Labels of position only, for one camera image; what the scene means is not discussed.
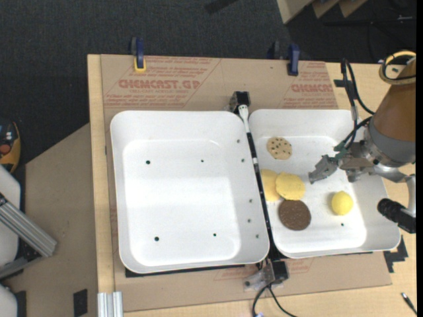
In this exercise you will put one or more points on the white plastic tray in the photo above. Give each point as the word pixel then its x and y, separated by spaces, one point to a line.
pixel 324 239
pixel 185 193

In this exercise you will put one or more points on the brown round biscuit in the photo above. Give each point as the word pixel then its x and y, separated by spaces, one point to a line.
pixel 294 215

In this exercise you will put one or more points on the yellow lemon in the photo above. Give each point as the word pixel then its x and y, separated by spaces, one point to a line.
pixel 342 203

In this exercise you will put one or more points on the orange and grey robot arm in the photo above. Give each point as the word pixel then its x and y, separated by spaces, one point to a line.
pixel 396 111

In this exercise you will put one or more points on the brown cardboard board, red print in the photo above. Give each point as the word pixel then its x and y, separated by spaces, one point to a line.
pixel 205 78

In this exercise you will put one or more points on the pale yellow round biscuit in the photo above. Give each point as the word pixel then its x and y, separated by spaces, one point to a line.
pixel 268 185

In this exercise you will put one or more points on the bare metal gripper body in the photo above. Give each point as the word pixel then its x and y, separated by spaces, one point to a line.
pixel 358 162

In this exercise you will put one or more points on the chocolate chip cookie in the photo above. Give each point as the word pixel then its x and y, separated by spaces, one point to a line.
pixel 279 148

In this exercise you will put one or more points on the thin black and white rod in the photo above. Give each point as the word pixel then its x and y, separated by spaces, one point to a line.
pixel 253 150

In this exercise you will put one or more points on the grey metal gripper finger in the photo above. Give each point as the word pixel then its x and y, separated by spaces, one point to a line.
pixel 327 160
pixel 318 175

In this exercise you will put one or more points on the black cylinder on white bracket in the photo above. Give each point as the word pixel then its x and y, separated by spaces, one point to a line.
pixel 396 211

